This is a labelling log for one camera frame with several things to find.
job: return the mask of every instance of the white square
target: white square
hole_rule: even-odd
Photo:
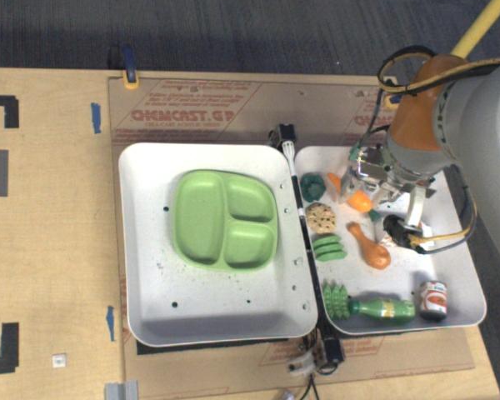
[[[67,354],[54,354],[52,356],[52,366],[54,368],[64,368],[67,366]]]

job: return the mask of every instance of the table surface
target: table surface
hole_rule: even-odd
[[[20,324],[20,365],[15,373],[0,375],[0,398],[103,398],[105,383],[124,382],[122,327],[115,324],[112,341],[106,321],[108,307],[114,321],[122,321],[108,111],[108,79],[116,75],[0,68],[0,95],[15,95],[20,102],[19,129],[4,128],[0,107],[0,149],[9,152],[8,195],[0,197],[0,331],[2,323]],[[277,74],[147,76],[345,82],[338,76]],[[355,84],[366,78],[347,80]],[[92,103],[101,107],[96,135]],[[473,369],[323,384],[320,397],[500,398],[478,328],[468,327],[466,334]],[[66,367],[53,368],[58,353],[67,354]],[[210,398],[274,399],[280,393]]]

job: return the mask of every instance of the blue tape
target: blue tape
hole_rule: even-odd
[[[106,314],[107,327],[109,328],[109,336],[111,337],[111,342],[115,342],[115,317],[113,316],[113,307],[110,305],[107,307]]]
[[[101,133],[102,130],[100,130],[100,125],[102,124],[102,115],[100,114],[100,106],[95,102],[91,102],[91,117],[94,133]]]

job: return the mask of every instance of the green plate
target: green plate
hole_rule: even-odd
[[[187,263],[248,271],[264,267],[276,253],[276,201],[257,179],[230,172],[189,172],[176,187],[173,210],[174,246]]]

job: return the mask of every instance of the black corner marker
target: black corner marker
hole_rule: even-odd
[[[0,374],[14,373],[18,366],[18,323],[2,323]]]
[[[3,126],[6,129],[18,129],[18,99],[10,95],[0,95],[0,107],[3,107]]]

